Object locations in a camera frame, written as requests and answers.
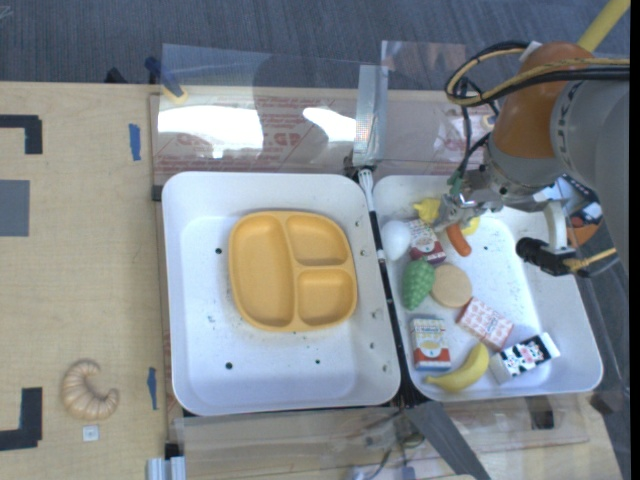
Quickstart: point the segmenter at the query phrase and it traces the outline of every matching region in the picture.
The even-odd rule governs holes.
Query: wooden table
[[[42,154],[25,154],[24,130],[0,128],[0,180],[29,183],[28,236],[0,236],[1,431],[19,428],[22,389],[42,388],[42,438],[36,447],[0,451],[0,478],[141,478],[146,461],[164,455],[149,112],[157,89],[0,83],[0,114],[37,115],[43,124]],[[139,160],[131,149],[135,127]],[[59,395],[67,368],[82,358],[101,367],[92,378],[98,391],[120,393],[116,412],[97,422],[99,439],[92,441],[83,440],[83,427],[96,422],[71,417]],[[585,400],[579,397],[587,440],[480,452],[481,461],[495,478],[619,477],[602,419]],[[451,474],[428,454],[415,463],[425,478]],[[344,470],[291,475],[334,477]]]

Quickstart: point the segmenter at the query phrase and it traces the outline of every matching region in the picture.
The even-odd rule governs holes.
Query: white plastic tray
[[[374,187],[380,226],[391,219],[416,218],[412,205],[425,197],[439,198],[449,190],[446,179],[442,176],[389,176],[380,180]],[[542,213],[530,214],[507,208],[483,215],[478,230],[467,237],[473,250],[467,257],[455,252],[446,233],[440,234],[447,261],[467,273],[473,294],[514,322],[507,346],[547,331],[562,354],[502,385],[495,382],[490,372],[458,393],[448,393],[423,383],[426,374],[413,368],[410,356],[409,321],[412,317],[429,314],[445,320],[452,368],[460,366],[476,340],[455,323],[458,310],[440,306],[430,296],[417,309],[405,309],[401,279],[408,255],[387,263],[411,379],[425,396],[439,401],[466,401],[577,393],[589,391],[600,382],[602,361],[574,277],[553,277],[538,267],[525,264],[515,253],[515,244],[524,236],[548,240]]]
[[[162,192],[172,380],[201,415],[379,405],[400,385],[398,356],[360,187],[344,176],[184,172]],[[269,332],[244,321],[229,284],[234,223],[260,210],[333,219],[354,257],[358,303],[345,322]]]

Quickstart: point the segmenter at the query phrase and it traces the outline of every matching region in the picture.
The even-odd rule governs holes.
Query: small white square
[[[100,439],[100,427],[98,425],[85,425],[82,427],[83,441],[97,441]]]

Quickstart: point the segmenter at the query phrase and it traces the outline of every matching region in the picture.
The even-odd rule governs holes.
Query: white egg
[[[387,259],[391,261],[400,259],[411,244],[409,225],[399,220],[390,220],[382,226],[380,236]]]

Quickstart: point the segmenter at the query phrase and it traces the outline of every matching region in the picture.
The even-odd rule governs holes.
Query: green toy fruit
[[[402,302],[413,310],[429,295],[436,278],[436,270],[423,259],[413,260],[402,275]]]

